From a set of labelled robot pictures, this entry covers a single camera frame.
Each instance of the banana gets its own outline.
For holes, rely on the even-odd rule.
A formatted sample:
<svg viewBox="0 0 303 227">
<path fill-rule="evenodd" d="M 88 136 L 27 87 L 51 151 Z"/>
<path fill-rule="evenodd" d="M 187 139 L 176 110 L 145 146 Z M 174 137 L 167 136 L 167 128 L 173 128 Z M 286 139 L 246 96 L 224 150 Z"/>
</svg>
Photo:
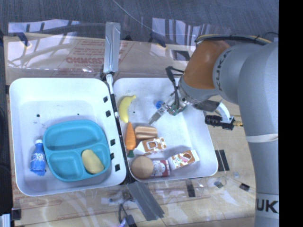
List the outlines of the banana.
<svg viewBox="0 0 303 227">
<path fill-rule="evenodd" d="M 128 123 L 128 106 L 131 104 L 131 102 L 136 98 L 136 95 L 133 96 L 125 96 L 119 107 L 118 107 L 118 111 L 119 111 L 119 115 L 120 115 L 120 119 L 124 122 L 124 123 Z"/>
</svg>

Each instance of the dark floor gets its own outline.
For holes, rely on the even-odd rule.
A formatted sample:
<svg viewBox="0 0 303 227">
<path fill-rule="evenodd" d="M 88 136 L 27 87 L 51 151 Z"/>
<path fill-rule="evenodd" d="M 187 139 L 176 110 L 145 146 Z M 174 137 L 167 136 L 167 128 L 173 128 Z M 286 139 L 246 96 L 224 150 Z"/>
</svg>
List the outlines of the dark floor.
<svg viewBox="0 0 303 227">
<path fill-rule="evenodd" d="M 279 0 L 0 0 L 0 30 L 4 35 L 10 35 L 10 22 L 50 19 L 118 22 L 121 38 L 128 36 L 145 42 L 149 41 L 157 19 L 180 20 L 195 26 L 212 25 L 224 28 L 225 33 L 259 35 L 272 40 L 279 31 Z M 97 27 L 89 32 L 91 36 L 99 36 Z M 0 215 L 12 208 L 2 48 L 0 46 Z"/>
</svg>

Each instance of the white plastic tray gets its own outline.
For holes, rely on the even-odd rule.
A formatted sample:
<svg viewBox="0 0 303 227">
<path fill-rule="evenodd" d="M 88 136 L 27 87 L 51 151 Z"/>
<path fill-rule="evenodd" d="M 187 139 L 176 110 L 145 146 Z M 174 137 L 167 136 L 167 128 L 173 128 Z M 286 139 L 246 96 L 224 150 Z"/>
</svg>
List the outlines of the white plastic tray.
<svg viewBox="0 0 303 227">
<path fill-rule="evenodd" d="M 9 95 L 16 181 L 24 194 L 40 196 L 114 186 L 125 179 L 121 143 L 104 82 L 98 79 L 18 79 L 11 84 Z M 67 183 L 55 178 L 48 167 L 45 176 L 31 172 L 35 140 L 42 139 L 51 125 L 83 119 L 96 122 L 107 137 L 110 153 L 114 154 L 107 174 Z"/>
<path fill-rule="evenodd" d="M 165 101 L 173 92 L 173 85 L 166 78 L 123 78 L 114 83 L 114 94 L 119 106 L 124 96 L 136 95 L 129 108 L 129 121 L 133 128 L 138 125 L 148 126 L 151 116 L 157 111 L 155 106 L 158 100 Z M 161 153 L 149 156 L 152 159 L 167 159 L 172 155 L 188 149 L 195 149 L 200 161 L 189 166 L 170 172 L 170 176 L 162 178 L 149 178 L 142 182 L 157 182 L 187 178 L 207 177 L 215 174 L 218 161 L 214 146 L 209 134 L 205 117 L 202 111 L 188 106 L 177 116 L 164 114 L 152 126 L 158 130 L 158 137 L 163 137 L 167 149 Z M 123 136 L 125 137 L 127 124 L 120 120 Z M 133 158 L 128 158 L 129 165 Z"/>
</svg>

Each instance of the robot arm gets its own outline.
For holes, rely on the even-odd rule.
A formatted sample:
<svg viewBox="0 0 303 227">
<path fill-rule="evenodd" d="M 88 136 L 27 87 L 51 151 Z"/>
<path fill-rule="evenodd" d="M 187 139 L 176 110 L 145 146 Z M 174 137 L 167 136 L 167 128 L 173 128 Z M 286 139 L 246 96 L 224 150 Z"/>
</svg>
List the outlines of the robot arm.
<svg viewBox="0 0 303 227">
<path fill-rule="evenodd" d="M 202 41 L 198 41 L 178 84 L 182 109 L 174 108 L 173 115 L 190 104 L 208 112 L 218 109 L 220 103 L 209 100 L 214 95 L 239 106 L 256 176 L 254 226 L 277 227 L 278 42 L 252 36 L 234 38 L 251 43 L 229 46 L 222 36 L 209 36 L 207 40 L 202 37 Z M 228 112 L 222 105 L 219 109 L 221 113 Z M 227 129 L 232 130 L 231 117 L 206 116 L 205 122 L 222 126 L 228 119 L 231 121 L 227 125 L 231 128 Z"/>
</svg>

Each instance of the teal divided plate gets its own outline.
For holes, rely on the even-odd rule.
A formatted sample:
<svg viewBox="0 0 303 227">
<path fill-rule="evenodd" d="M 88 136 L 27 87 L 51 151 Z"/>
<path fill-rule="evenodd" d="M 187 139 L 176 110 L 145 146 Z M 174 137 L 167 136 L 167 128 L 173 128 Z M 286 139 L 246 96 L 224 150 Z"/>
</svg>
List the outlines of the teal divided plate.
<svg viewBox="0 0 303 227">
<path fill-rule="evenodd" d="M 67 121 L 52 125 L 43 136 L 48 166 L 53 175 L 66 182 L 98 176 L 110 165 L 110 152 L 103 130 L 90 120 Z M 82 162 L 82 152 L 91 149 L 100 159 L 104 170 L 91 174 Z"/>
</svg>

